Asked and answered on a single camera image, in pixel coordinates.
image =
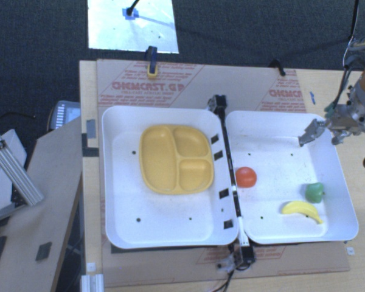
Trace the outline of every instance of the blue marker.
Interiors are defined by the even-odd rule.
[[[312,100],[313,104],[315,105],[314,94],[311,91],[310,91],[310,95],[311,95],[311,100]]]

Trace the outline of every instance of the toy fruit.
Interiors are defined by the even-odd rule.
[[[293,213],[301,213],[310,218],[313,218],[318,222],[318,224],[322,224],[323,221],[319,217],[318,210],[310,203],[305,201],[291,201],[284,205],[281,210],[282,214],[293,214]]]
[[[237,178],[237,185],[240,188],[253,187],[257,182],[257,174],[249,167],[239,168],[235,173],[235,177]]]
[[[311,203],[320,203],[323,196],[323,184],[316,182],[309,184],[305,190],[305,198]]]

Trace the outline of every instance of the red toy tomato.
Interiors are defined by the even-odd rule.
[[[249,167],[242,167],[235,173],[237,185],[241,188],[253,187],[257,182],[257,174]]]

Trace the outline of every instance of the yellow plate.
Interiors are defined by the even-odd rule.
[[[185,125],[154,125],[141,136],[139,161],[146,185],[169,195],[206,190],[214,180],[205,135]]]

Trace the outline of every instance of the yellow banana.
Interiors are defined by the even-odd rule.
[[[313,218],[318,222],[318,224],[322,224],[323,221],[319,217],[318,210],[310,203],[305,201],[291,201],[284,205],[281,210],[282,214],[292,214],[292,213],[301,213],[307,215],[310,218]]]

